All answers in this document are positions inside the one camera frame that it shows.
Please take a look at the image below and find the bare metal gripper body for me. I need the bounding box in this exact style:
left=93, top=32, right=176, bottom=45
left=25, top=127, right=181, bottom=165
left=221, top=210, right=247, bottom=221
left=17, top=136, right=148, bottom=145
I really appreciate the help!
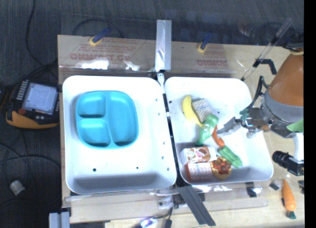
left=240, top=108, right=273, bottom=132

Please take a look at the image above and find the small orange carrot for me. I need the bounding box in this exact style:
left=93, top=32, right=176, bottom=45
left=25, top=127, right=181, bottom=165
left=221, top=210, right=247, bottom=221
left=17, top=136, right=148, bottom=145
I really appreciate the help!
left=212, top=124, right=226, bottom=148

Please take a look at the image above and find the green plastic bottle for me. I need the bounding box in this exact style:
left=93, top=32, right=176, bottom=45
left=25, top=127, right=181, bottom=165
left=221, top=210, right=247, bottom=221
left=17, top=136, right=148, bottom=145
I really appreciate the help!
left=196, top=114, right=220, bottom=147

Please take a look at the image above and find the green toy vegetable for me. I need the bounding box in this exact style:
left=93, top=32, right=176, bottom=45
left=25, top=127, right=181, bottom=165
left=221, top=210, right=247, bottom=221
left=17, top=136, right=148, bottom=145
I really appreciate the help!
left=217, top=146, right=243, bottom=169

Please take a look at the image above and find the white plastic tray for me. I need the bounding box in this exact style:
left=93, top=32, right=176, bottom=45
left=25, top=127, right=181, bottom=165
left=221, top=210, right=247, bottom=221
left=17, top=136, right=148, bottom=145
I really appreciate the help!
left=163, top=76, right=275, bottom=186
left=62, top=75, right=178, bottom=195

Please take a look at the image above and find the toy pizza slice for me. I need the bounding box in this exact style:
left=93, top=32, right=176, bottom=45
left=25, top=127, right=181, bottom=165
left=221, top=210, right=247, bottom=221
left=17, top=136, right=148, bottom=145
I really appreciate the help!
left=210, top=156, right=233, bottom=181

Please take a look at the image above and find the white carton with orange print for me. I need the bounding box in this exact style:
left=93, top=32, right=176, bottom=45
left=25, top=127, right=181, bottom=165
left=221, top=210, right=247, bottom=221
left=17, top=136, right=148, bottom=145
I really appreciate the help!
left=180, top=146, right=218, bottom=165

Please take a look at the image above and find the yellow banana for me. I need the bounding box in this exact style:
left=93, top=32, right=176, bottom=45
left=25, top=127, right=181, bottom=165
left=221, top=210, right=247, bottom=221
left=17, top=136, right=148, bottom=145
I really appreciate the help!
left=182, top=95, right=203, bottom=127

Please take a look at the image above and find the orange and white can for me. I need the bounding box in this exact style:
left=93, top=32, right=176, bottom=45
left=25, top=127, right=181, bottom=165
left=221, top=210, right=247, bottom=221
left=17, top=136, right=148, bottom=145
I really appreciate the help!
left=185, top=161, right=214, bottom=183

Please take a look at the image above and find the orange carrot with green top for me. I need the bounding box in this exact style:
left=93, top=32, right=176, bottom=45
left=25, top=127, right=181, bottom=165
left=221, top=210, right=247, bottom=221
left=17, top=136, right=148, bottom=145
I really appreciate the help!
left=281, top=179, right=297, bottom=220

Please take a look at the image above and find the blue divided plate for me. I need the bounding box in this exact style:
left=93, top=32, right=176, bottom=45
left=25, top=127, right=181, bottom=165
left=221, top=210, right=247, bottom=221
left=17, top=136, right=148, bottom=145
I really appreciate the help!
left=75, top=90, right=139, bottom=149

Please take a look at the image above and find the small grey metal cylinder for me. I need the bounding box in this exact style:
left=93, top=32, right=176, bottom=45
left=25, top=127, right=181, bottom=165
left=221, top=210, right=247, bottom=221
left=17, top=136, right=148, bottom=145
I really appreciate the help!
left=9, top=179, right=26, bottom=196

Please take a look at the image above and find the black cylinder on white bracket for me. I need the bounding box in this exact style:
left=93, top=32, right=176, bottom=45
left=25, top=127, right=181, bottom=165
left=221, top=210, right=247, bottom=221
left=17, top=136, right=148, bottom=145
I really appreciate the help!
left=272, top=132, right=305, bottom=176

